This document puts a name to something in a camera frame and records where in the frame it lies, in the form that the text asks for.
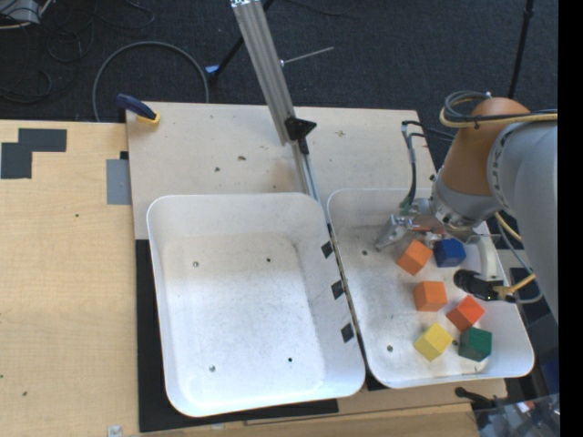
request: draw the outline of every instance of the wire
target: wire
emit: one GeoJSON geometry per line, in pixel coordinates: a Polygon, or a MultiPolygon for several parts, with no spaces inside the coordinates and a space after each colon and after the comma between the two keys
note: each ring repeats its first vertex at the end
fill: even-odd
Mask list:
{"type": "MultiPolygon", "coordinates": [[[[496,219],[496,224],[498,225],[498,231],[500,232],[500,235],[502,236],[502,239],[504,240],[504,242],[506,243],[506,245],[508,246],[508,248],[512,251],[512,254],[514,254],[515,258],[517,258],[518,262],[520,262],[520,264],[522,265],[522,267],[524,268],[524,270],[527,271],[527,274],[530,276],[531,274],[533,274],[533,270],[528,266],[528,264],[520,257],[520,255],[518,254],[518,251],[514,248],[514,246],[512,246],[512,244],[510,243],[510,241],[508,240],[508,237],[506,236],[506,233],[504,232],[503,228],[502,228],[502,222],[505,223],[505,221],[503,219],[496,219]]],[[[543,298],[543,292],[542,290],[538,287],[538,294],[533,297],[533,298],[528,298],[528,299],[523,299],[520,297],[514,298],[513,301],[516,304],[532,304],[535,302],[539,302],[540,300],[542,300],[543,298]]]]}
{"type": "Polygon", "coordinates": [[[426,125],[424,125],[418,121],[408,120],[407,125],[416,125],[418,127],[421,127],[424,131],[430,131],[431,133],[434,133],[434,134],[440,136],[440,137],[427,137],[428,139],[440,139],[442,141],[451,142],[455,138],[455,134],[452,135],[450,133],[447,133],[445,131],[441,131],[439,129],[427,127],[426,125]]]}
{"type": "Polygon", "coordinates": [[[210,101],[209,83],[207,82],[207,78],[204,74],[204,71],[202,71],[202,68],[200,67],[198,62],[192,56],[190,56],[184,50],[182,50],[181,48],[178,48],[178,47],[173,46],[171,44],[167,44],[166,42],[158,42],[158,41],[149,41],[148,40],[148,41],[144,41],[144,42],[136,42],[134,44],[129,44],[128,46],[121,47],[119,50],[117,50],[112,55],[110,55],[109,58],[104,62],[104,64],[99,68],[99,71],[97,72],[97,75],[95,77],[95,81],[93,83],[93,95],[91,97],[91,101],[93,103],[93,112],[95,114],[95,118],[97,121],[101,121],[99,119],[99,114],[97,113],[97,85],[99,84],[99,79],[101,78],[103,71],[105,70],[105,68],[109,64],[109,62],[111,60],[113,60],[116,56],[129,50],[130,48],[134,48],[134,47],[138,47],[138,46],[161,46],[161,47],[165,47],[165,48],[168,48],[170,50],[173,50],[175,52],[178,52],[182,56],[185,56],[190,61],[190,63],[197,68],[197,70],[200,74],[200,77],[202,78],[202,84],[204,85],[205,102],[207,104],[209,103],[209,101],[210,101]]]}
{"type": "Polygon", "coordinates": [[[500,215],[500,212],[497,212],[496,214],[494,214],[494,217],[496,217],[496,220],[498,221],[498,223],[508,232],[510,233],[510,235],[512,236],[512,238],[514,238],[516,241],[520,241],[522,242],[522,237],[516,233],[512,227],[510,227],[510,225],[508,225],[508,223],[504,220],[504,218],[500,215]]]}
{"type": "MultiPolygon", "coordinates": [[[[6,8],[9,8],[11,5],[13,5],[15,2],[17,2],[18,0],[13,0],[11,3],[9,3],[7,6],[5,6],[4,8],[0,9],[0,13],[2,13],[4,10],[6,10],[6,8]]],[[[48,9],[49,6],[51,6],[56,0],[46,0],[42,6],[39,7],[38,11],[33,11],[28,7],[22,7],[22,8],[12,8],[10,10],[10,13],[13,13],[15,11],[29,11],[31,13],[34,13],[37,17],[39,22],[42,20],[43,15],[45,14],[45,11],[48,9]]],[[[31,25],[30,21],[23,21],[23,22],[18,22],[15,25],[0,25],[0,29],[17,29],[20,27],[26,27],[28,25],[31,25]]]]}
{"type": "Polygon", "coordinates": [[[481,123],[508,124],[515,121],[550,121],[557,120],[557,110],[535,110],[524,114],[512,115],[463,115],[454,109],[454,106],[477,100],[492,98],[489,93],[476,91],[458,91],[445,98],[445,105],[439,112],[439,121],[446,127],[480,127],[481,123]]]}
{"type": "MultiPolygon", "coordinates": [[[[45,49],[48,55],[59,63],[70,64],[73,62],[79,62],[82,58],[90,53],[94,46],[97,20],[105,23],[106,25],[124,31],[139,30],[154,21],[154,14],[147,8],[136,5],[129,0],[122,1],[125,5],[130,5],[133,8],[146,13],[148,15],[148,20],[146,23],[135,26],[123,26],[108,21],[97,13],[97,8],[101,3],[100,0],[82,0],[84,8],[71,6],[66,0],[46,0],[42,6],[38,7],[36,10],[36,15],[38,16],[38,20],[40,22],[40,28],[47,34],[45,40],[45,49]],[[81,14],[83,16],[75,18],[77,14],[81,14]]],[[[70,89],[79,75],[79,63],[74,64],[72,76],[70,79],[64,81],[65,84],[59,89],[55,89],[55,85],[51,79],[51,76],[43,69],[43,67],[40,66],[37,68],[36,72],[42,77],[43,81],[46,81],[46,88],[43,89],[43,92],[38,92],[38,90],[35,93],[25,93],[19,91],[19,89],[22,88],[24,81],[26,80],[28,71],[31,69],[31,37],[27,31],[30,30],[30,27],[32,26],[28,21],[17,21],[10,15],[3,16],[5,17],[6,21],[9,21],[13,24],[0,25],[0,29],[22,29],[26,37],[26,46],[24,50],[22,50],[22,58],[24,60],[22,72],[15,76],[14,79],[8,80],[4,86],[0,86],[0,97],[10,102],[32,104],[38,101],[42,101],[49,96],[54,96],[70,89]]]]}
{"type": "Polygon", "coordinates": [[[497,291],[500,294],[500,296],[504,298],[506,295],[514,293],[515,291],[525,287],[528,283],[534,280],[535,277],[536,277],[535,272],[532,272],[529,273],[522,280],[520,280],[516,285],[512,285],[511,287],[497,286],[494,287],[494,290],[497,291]]]}
{"type": "Polygon", "coordinates": [[[415,151],[413,149],[413,141],[411,140],[412,137],[425,137],[424,134],[421,133],[410,133],[407,134],[407,126],[411,124],[417,124],[414,121],[403,121],[401,123],[401,134],[404,138],[404,143],[407,145],[407,151],[409,152],[409,162],[411,163],[411,187],[409,188],[409,192],[399,204],[399,208],[401,209],[402,213],[408,212],[409,208],[413,204],[415,199],[415,192],[417,190],[417,165],[415,164],[415,151]]]}
{"type": "Polygon", "coordinates": [[[311,11],[314,11],[316,13],[319,13],[321,15],[327,15],[327,16],[344,16],[344,15],[350,13],[352,10],[354,10],[354,8],[356,8],[358,5],[360,5],[364,0],[359,0],[353,6],[351,6],[347,10],[342,11],[340,13],[332,13],[332,12],[324,11],[324,10],[321,10],[320,8],[317,8],[317,7],[312,6],[312,5],[305,4],[304,2],[299,2],[297,0],[284,0],[284,1],[293,3],[295,5],[303,6],[304,8],[307,8],[307,9],[309,9],[311,11]]]}

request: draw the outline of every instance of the green cube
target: green cube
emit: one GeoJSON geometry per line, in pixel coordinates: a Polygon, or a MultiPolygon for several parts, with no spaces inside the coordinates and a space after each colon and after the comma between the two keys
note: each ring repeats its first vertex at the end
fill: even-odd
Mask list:
{"type": "Polygon", "coordinates": [[[470,327],[459,337],[459,355],[473,361],[483,361],[492,352],[492,333],[470,327]]]}

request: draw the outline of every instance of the yellow cube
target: yellow cube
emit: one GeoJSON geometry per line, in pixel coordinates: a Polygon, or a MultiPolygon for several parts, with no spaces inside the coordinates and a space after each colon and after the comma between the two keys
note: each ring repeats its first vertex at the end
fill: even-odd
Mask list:
{"type": "Polygon", "coordinates": [[[454,341],[454,337],[435,322],[415,341],[413,346],[429,361],[433,361],[445,351],[445,348],[452,341],[454,341]]]}

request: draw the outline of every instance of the white bin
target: white bin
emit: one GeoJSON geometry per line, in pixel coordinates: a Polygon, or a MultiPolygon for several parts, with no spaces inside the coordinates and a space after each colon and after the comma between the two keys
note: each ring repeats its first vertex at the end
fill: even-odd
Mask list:
{"type": "Polygon", "coordinates": [[[364,362],[320,204],[164,196],[148,209],[166,390],[193,417],[339,398],[364,362]]]}
{"type": "MultiPolygon", "coordinates": [[[[434,322],[455,340],[460,332],[445,316],[467,293],[453,282],[458,269],[480,271],[477,247],[465,245],[466,258],[455,268],[439,268],[430,258],[414,276],[396,264],[413,237],[412,232],[398,243],[377,251],[374,242],[391,214],[399,213],[399,203],[408,189],[342,189],[331,194],[328,212],[354,315],[363,339],[371,373],[383,385],[401,389],[433,383],[474,379],[522,377],[534,365],[534,352],[516,304],[503,301],[476,301],[485,314],[475,327],[492,333],[492,352],[478,362],[458,354],[451,344],[443,354],[429,361],[414,348],[414,342],[434,322]],[[413,288],[422,280],[445,284],[448,303],[438,312],[420,312],[414,304],[413,288]]],[[[417,190],[429,196],[429,190],[417,190]]],[[[479,228],[489,235],[486,223],[479,228]]],[[[497,271],[504,271],[497,258],[497,271]]]]}

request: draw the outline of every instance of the blue cube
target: blue cube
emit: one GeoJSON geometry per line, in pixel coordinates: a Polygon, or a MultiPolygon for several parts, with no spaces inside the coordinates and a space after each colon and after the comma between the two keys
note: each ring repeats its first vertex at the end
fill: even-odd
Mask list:
{"type": "Polygon", "coordinates": [[[465,259],[464,245],[455,238],[440,239],[434,244],[437,267],[456,267],[465,259]]]}

